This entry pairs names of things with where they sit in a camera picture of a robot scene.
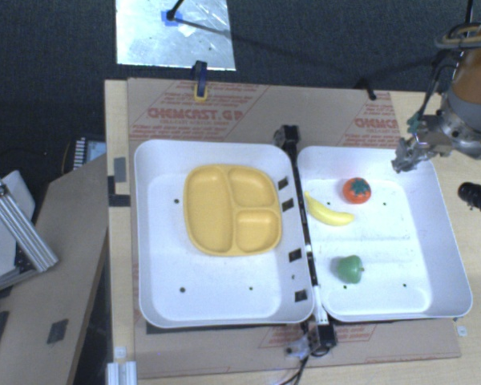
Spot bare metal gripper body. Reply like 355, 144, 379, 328
414, 115, 481, 160

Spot orange tomato with green top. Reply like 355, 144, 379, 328
342, 176, 373, 205

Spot yellow banana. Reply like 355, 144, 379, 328
303, 190, 355, 228

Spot white plastic tray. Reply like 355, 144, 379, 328
133, 138, 316, 330
296, 145, 474, 324

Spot thin black and white rod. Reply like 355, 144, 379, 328
285, 142, 326, 325

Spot green bell pepper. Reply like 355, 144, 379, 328
329, 254, 366, 286

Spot brown cardboard board, red print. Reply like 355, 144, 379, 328
125, 77, 463, 380

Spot yellow divided plate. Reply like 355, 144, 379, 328
183, 164, 283, 257

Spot black cylinder on white bracket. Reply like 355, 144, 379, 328
457, 180, 481, 217

